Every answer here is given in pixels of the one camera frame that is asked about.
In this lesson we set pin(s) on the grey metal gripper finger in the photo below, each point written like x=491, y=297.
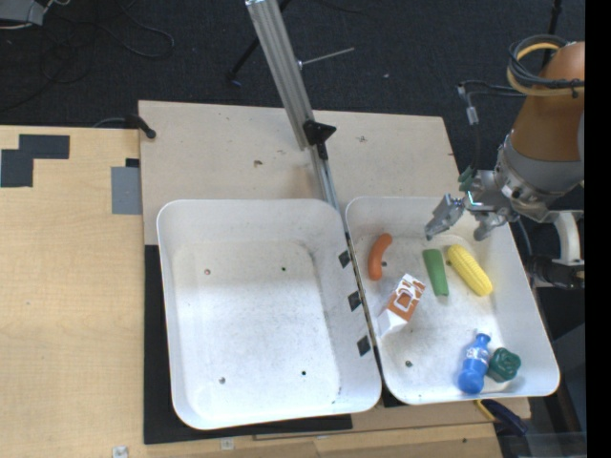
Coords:
x=488, y=227
x=446, y=215

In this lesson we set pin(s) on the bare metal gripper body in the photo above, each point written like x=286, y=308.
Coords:
x=491, y=193

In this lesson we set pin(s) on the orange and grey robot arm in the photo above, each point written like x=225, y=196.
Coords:
x=549, y=122

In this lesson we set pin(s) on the yellow corn cob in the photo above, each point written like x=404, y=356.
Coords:
x=470, y=270

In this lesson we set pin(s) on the green pea pod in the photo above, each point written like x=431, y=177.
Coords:
x=436, y=272

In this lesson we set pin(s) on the orange sausage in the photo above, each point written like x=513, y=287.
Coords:
x=378, y=256

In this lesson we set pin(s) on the orange and white carton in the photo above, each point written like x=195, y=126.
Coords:
x=401, y=306

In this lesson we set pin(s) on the white plastic tray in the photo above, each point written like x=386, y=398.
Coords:
x=439, y=337
x=258, y=313

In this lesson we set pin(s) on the green bell pepper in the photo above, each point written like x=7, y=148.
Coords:
x=504, y=365

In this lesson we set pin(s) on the blue bottle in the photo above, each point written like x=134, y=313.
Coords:
x=473, y=368

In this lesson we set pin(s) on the pale wood board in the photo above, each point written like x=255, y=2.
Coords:
x=224, y=160

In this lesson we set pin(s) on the black cylinder on white bracket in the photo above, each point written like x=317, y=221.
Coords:
x=554, y=272

